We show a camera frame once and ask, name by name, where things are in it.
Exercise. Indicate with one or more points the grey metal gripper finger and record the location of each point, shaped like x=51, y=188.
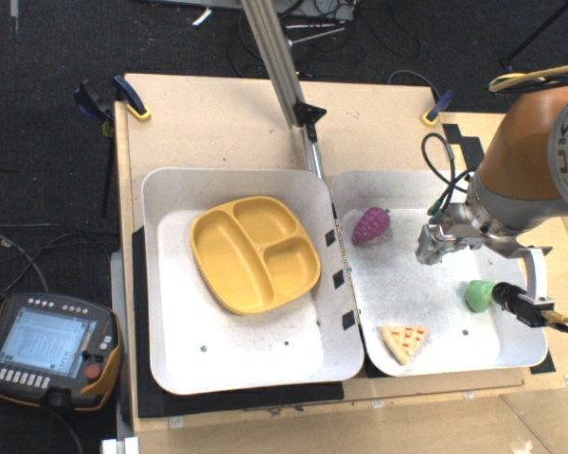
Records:
x=442, y=249
x=426, y=246

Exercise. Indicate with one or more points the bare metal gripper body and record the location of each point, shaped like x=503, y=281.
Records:
x=461, y=232

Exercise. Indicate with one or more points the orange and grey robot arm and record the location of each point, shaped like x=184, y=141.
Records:
x=520, y=159

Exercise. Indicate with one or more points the white plastic tray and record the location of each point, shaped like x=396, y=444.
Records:
x=246, y=348
x=407, y=291

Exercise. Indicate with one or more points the green rounded toy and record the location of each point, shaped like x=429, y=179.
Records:
x=478, y=296

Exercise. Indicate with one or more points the purple grapes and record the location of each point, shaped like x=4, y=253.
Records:
x=370, y=225

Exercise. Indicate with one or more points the pizza slice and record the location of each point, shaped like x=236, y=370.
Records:
x=404, y=341

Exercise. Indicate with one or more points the yellow divided plate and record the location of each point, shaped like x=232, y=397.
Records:
x=246, y=263

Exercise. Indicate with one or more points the pale wood board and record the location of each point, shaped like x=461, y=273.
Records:
x=218, y=126

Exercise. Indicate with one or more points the black cylinder on white bracket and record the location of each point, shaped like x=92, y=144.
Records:
x=520, y=301

